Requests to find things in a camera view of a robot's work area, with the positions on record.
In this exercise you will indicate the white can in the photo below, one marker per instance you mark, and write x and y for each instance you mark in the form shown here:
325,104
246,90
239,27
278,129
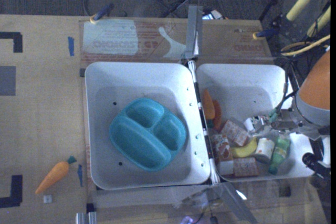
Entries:
265,149

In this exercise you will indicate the black cylinder on white bracket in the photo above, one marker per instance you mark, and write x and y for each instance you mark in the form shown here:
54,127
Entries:
316,164

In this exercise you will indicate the orange carrot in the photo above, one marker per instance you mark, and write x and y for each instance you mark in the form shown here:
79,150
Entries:
208,106
53,174

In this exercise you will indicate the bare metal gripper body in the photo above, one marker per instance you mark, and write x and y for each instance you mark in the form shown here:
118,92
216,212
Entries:
284,125

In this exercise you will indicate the green bottle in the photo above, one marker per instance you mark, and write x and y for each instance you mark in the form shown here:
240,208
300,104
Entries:
280,150

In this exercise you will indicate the black and white carton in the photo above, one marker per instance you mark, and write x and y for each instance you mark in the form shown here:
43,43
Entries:
250,123

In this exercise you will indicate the brown cardboard board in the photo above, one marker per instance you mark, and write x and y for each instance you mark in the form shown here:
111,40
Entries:
231,39

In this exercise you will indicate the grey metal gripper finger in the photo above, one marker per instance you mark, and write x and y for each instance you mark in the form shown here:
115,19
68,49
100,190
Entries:
260,130
265,121

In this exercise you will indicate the yellow banana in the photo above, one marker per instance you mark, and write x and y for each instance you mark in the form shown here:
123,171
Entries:
244,150

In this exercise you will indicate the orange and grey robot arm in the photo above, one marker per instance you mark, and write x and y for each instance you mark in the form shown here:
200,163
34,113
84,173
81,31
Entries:
315,81

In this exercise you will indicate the white plastic tray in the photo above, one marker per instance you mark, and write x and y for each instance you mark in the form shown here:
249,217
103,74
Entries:
105,154
241,81

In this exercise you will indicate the blue divided plate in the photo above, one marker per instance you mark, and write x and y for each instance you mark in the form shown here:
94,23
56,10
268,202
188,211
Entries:
141,139

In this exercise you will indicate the small grey block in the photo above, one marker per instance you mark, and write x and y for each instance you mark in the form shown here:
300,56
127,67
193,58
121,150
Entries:
47,198

